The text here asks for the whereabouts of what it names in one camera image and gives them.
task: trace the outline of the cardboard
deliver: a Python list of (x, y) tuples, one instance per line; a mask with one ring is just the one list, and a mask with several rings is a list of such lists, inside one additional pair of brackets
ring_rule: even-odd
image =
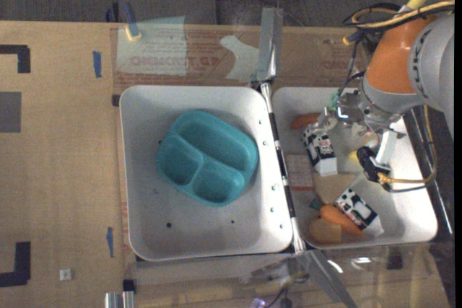
[[(20, 92), (21, 132), (0, 132), (0, 273), (31, 242), (31, 279), (2, 307), (97, 307), (124, 276), (109, 24), (0, 22), (0, 44), (28, 45), (31, 72), (0, 59), (0, 92)], [(102, 56), (97, 79), (93, 51)], [(113, 228), (114, 258), (106, 240)], [(72, 279), (59, 281), (70, 268)]]
[[(137, 84), (243, 86), (258, 63), (259, 26), (160, 25), (141, 23), (141, 39), (129, 41), (124, 26), (113, 31), (114, 88)], [(340, 86), (352, 47), (347, 28), (285, 27), (274, 88)], [(357, 54), (358, 69), (365, 53)]]

